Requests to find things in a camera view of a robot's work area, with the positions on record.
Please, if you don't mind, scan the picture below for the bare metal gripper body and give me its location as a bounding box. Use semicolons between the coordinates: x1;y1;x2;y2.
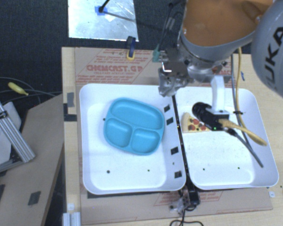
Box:
158;48;229;83

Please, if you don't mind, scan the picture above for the toy pizza slice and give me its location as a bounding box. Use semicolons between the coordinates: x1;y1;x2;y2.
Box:
181;112;211;134

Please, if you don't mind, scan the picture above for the blue divided plate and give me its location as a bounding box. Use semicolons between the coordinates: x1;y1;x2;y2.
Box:
103;97;166;156

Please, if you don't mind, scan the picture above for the thin black rod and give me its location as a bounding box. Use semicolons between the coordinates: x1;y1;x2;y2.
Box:
171;95;193;191

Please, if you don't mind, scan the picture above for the brown cardboard board red print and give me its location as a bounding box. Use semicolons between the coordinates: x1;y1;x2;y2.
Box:
74;46;274;221

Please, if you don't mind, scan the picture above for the white plastic tray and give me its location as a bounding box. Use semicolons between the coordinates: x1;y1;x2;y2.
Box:
174;86;280;191
79;83;188;195

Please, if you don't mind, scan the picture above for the yellow banana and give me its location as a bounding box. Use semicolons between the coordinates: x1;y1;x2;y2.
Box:
7;81;29;97

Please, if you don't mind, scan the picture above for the black cylinder on white bracket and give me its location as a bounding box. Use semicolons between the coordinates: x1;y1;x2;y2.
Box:
191;75;231;132

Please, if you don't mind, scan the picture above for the black block with thin wires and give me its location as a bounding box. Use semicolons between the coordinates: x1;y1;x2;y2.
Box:
187;187;201;207

